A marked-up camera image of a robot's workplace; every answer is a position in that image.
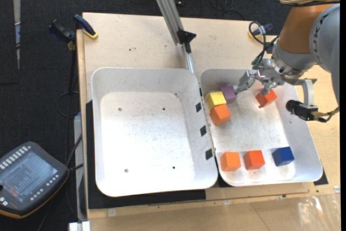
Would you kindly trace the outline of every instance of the cube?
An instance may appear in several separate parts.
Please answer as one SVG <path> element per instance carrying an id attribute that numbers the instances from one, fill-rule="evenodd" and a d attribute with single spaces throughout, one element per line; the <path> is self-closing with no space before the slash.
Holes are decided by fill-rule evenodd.
<path id="1" fill-rule="evenodd" d="M 227 104 L 230 104 L 237 99 L 237 95 L 234 92 L 234 87 L 233 86 L 226 86 L 222 87 L 221 91 L 223 93 L 223 96 L 225 97 Z"/>
<path id="2" fill-rule="evenodd" d="M 294 156 L 290 147 L 277 148 L 273 153 L 275 165 L 284 166 L 294 161 Z"/>
<path id="3" fill-rule="evenodd" d="M 215 125 L 225 123 L 232 116 L 226 104 L 215 106 L 209 115 Z"/>
<path id="4" fill-rule="evenodd" d="M 215 93 L 210 93 L 206 99 L 209 110 L 211 111 L 214 106 L 226 104 L 227 101 L 223 96 L 222 91 L 217 91 Z"/>
<path id="5" fill-rule="evenodd" d="M 277 96 L 272 89 L 270 89 L 269 93 L 266 95 L 262 95 L 261 92 L 259 92 L 258 95 L 256 95 L 256 99 L 259 102 L 259 104 L 261 105 L 261 107 L 264 107 L 264 106 L 270 104 L 276 98 L 277 98 Z"/>
<path id="6" fill-rule="evenodd" d="M 222 171 L 236 171 L 241 167 L 239 152 L 227 151 L 220 157 Z"/>
<path id="7" fill-rule="evenodd" d="M 248 151 L 243 158 L 247 170 L 260 169 L 263 165 L 265 165 L 261 150 Z"/>

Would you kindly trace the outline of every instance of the orange cube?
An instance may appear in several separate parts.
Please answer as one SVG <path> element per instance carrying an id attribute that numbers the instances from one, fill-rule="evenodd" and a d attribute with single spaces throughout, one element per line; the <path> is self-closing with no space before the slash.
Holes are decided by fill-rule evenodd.
<path id="1" fill-rule="evenodd" d="M 276 98 L 277 98 L 277 96 L 272 89 L 270 89 L 269 93 L 266 95 L 262 95 L 261 92 L 259 92 L 258 95 L 256 95 L 256 99 L 259 102 L 259 104 L 261 105 L 261 107 L 264 107 L 264 106 L 270 104 Z"/>
<path id="2" fill-rule="evenodd" d="M 226 104 L 213 107 L 209 115 L 215 125 L 225 123 L 232 116 Z"/>
<path id="3" fill-rule="evenodd" d="M 238 152 L 225 152 L 220 157 L 220 162 L 223 171 L 236 171 L 241 167 L 240 155 Z"/>
<path id="4" fill-rule="evenodd" d="M 247 170 L 259 169 L 263 165 L 265 165 L 264 157 L 261 150 L 248 151 L 243 158 Z"/>

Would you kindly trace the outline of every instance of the black floor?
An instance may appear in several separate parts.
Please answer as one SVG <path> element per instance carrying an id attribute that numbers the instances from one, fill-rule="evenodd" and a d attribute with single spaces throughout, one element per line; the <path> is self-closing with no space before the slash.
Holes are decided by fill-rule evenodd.
<path id="1" fill-rule="evenodd" d="M 178 11 L 182 17 L 271 23 L 274 26 L 271 35 L 280 33 L 289 12 L 289 8 L 277 0 L 219 1 L 219 9 L 216 9 L 216 0 L 184 0 L 184 6 L 179 6 Z M 73 122 L 69 122 L 67 130 L 67 119 L 58 111 L 57 101 L 69 87 L 72 54 L 64 42 L 50 36 L 48 26 L 57 19 L 73 30 L 73 16 L 85 11 L 161 15 L 155 0 L 22 0 L 18 82 L 0 84 L 0 156 L 30 140 L 39 143 L 56 159 L 65 161 L 66 144 L 68 152 L 73 146 Z M 67 113 L 68 98 L 62 99 L 61 109 Z M 77 112 L 78 99 L 75 95 L 71 115 Z M 52 203 L 42 230 L 67 230 L 68 223 L 76 221 L 68 199 L 75 211 L 73 178 Z M 0 230 L 37 230 L 45 212 L 46 208 L 43 208 L 23 220 L 0 216 Z"/>

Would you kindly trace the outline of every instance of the black bracket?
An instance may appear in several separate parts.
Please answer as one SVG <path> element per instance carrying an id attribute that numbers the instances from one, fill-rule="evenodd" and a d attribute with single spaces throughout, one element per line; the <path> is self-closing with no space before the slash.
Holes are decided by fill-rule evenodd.
<path id="1" fill-rule="evenodd" d="M 178 38 L 181 44 L 185 44 L 185 50 L 187 53 L 191 53 L 190 42 L 196 37 L 196 34 L 190 33 L 184 30 L 179 30 L 177 32 Z"/>

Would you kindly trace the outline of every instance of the tray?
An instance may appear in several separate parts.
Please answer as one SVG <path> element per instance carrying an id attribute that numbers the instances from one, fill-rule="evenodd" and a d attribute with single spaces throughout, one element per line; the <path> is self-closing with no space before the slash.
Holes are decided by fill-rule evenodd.
<path id="1" fill-rule="evenodd" d="M 201 75 L 204 98 L 221 91 L 226 85 L 236 85 L 245 69 L 208 69 Z M 259 81 L 238 94 L 235 102 L 227 104 L 232 116 L 221 125 L 208 120 L 216 160 L 225 151 L 239 152 L 242 166 L 236 171 L 219 170 L 222 179 L 231 186 L 252 186 L 274 183 L 308 182 L 318 180 L 323 173 L 320 158 L 306 121 L 291 115 L 285 108 L 287 101 L 299 100 L 294 86 L 285 84 L 274 89 L 277 99 L 263 108 L 255 96 L 263 88 Z M 295 160 L 277 167 L 272 152 L 290 146 Z M 246 170 L 243 156 L 249 150 L 261 150 L 265 165 L 258 170 Z"/>
<path id="2" fill-rule="evenodd" d="M 100 68 L 91 88 L 96 184 L 103 194 L 214 185 L 217 167 L 194 74 L 187 69 Z"/>

